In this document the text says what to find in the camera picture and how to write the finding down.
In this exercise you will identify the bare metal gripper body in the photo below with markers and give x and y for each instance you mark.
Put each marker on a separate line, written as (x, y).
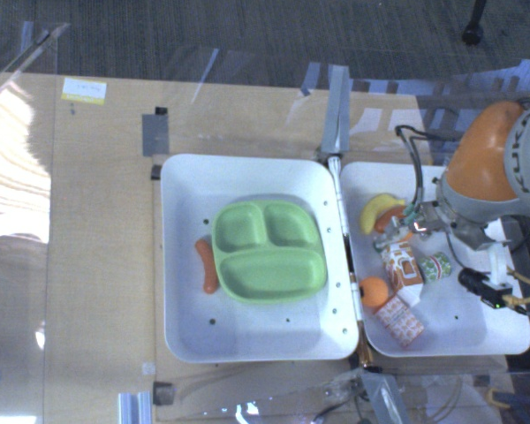
(427, 219)

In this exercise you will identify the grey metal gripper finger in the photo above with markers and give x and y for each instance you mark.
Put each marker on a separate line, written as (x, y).
(385, 241)
(396, 227)

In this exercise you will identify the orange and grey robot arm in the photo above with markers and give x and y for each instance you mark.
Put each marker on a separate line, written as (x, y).
(483, 157)

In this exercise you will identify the orange toy sausage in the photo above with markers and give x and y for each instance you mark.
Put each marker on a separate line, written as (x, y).
(207, 267)
(385, 219)

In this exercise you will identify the yellow banana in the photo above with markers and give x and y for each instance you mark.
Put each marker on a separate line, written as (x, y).
(372, 212)

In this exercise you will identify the orange and white carton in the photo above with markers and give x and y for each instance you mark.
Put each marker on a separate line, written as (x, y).
(402, 272)

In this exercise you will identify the green and white can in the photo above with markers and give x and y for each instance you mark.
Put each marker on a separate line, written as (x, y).
(435, 267)

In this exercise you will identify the orange toy fruit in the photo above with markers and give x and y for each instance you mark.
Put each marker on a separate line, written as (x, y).
(373, 293)

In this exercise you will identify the orange patterned packet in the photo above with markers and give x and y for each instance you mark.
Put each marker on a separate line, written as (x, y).
(399, 321)

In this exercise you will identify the white plastic tray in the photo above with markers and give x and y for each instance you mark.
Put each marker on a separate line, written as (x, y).
(450, 325)
(190, 236)

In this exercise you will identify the green divided plate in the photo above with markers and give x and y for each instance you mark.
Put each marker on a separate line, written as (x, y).
(269, 276)

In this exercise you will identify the black cylinder on white bracket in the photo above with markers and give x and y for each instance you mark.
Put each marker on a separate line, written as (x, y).
(483, 286)

